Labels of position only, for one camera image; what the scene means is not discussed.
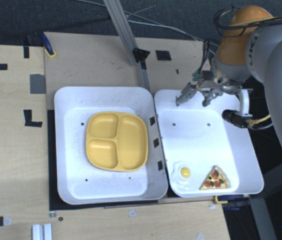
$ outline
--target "black clamp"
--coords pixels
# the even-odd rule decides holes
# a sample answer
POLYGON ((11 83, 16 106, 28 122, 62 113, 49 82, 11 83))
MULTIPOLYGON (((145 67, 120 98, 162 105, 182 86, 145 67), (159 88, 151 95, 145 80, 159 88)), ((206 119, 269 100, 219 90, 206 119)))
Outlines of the black clamp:
POLYGON ((146 58, 148 57, 150 52, 148 50, 142 50, 142 49, 139 49, 139 48, 134 48, 132 53, 133 53, 133 56, 135 58, 135 61, 141 62, 141 68, 143 70, 147 70, 146 58))

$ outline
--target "yellow divided plate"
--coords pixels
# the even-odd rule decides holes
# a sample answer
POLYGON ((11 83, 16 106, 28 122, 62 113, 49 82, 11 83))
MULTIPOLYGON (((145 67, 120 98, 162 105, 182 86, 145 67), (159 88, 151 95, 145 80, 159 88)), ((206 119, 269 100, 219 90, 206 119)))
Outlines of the yellow divided plate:
POLYGON ((148 159, 148 131, 134 114, 99 112, 87 125, 85 150, 95 167, 119 172, 140 169, 148 159))

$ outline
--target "pizza topping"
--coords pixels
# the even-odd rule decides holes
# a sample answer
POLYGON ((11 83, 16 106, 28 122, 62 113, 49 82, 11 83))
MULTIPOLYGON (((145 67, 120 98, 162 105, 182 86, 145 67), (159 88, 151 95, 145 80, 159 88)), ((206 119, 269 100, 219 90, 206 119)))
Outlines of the pizza topping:
POLYGON ((214 182, 214 185, 215 185, 216 188, 220 188, 220 187, 221 187, 221 183, 220 183, 220 181, 218 181, 218 180, 216 180, 216 181, 214 182))
POLYGON ((204 185, 207 187, 207 188, 210 188, 211 186, 210 186, 210 181, 206 181, 205 183, 204 183, 204 185))
POLYGON ((216 180, 217 178, 219 178, 219 173, 218 173, 217 170, 214 170, 214 171, 213 171, 213 173, 212 173, 212 178, 215 179, 215 180, 216 180))

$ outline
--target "toy fried egg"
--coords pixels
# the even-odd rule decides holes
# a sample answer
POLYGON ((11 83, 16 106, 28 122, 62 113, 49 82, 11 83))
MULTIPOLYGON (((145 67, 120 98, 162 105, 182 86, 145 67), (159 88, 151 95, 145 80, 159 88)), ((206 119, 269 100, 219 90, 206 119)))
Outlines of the toy fried egg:
POLYGON ((194 187, 195 172, 189 162, 178 161, 173 164, 170 183, 175 189, 190 190, 194 187))

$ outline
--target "white sink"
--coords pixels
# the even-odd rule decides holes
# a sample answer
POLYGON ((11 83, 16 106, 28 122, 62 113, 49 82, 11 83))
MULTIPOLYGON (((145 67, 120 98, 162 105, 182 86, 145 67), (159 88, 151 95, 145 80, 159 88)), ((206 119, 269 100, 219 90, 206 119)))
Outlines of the white sink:
POLYGON ((160 90, 154 96, 172 190, 184 198, 259 193, 264 181, 249 132, 222 118, 224 110, 240 109, 239 99, 224 93, 203 107, 197 92, 177 107, 180 95, 180 90, 160 90), (183 165, 190 169, 188 182, 178 171, 183 165), (230 188, 200 190, 213 166, 222 168, 230 188))
POLYGON ((168 179, 150 92, 141 87, 63 87, 54 96, 54 109, 57 189, 66 203, 157 200, 166 194, 168 179), (88 121, 104 111, 131 113, 143 119, 148 159, 142 168, 109 171, 89 162, 85 143, 88 121))

